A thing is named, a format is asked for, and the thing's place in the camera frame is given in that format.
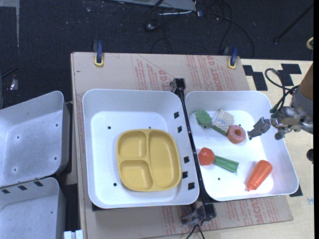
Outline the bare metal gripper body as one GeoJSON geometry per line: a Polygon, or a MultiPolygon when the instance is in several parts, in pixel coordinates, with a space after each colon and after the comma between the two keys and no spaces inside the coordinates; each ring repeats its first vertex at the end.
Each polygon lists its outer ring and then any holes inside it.
{"type": "Polygon", "coordinates": [[[276,129],[288,127],[289,132],[305,131],[313,134],[313,115],[297,107],[282,107],[271,115],[271,125],[276,129]]]}

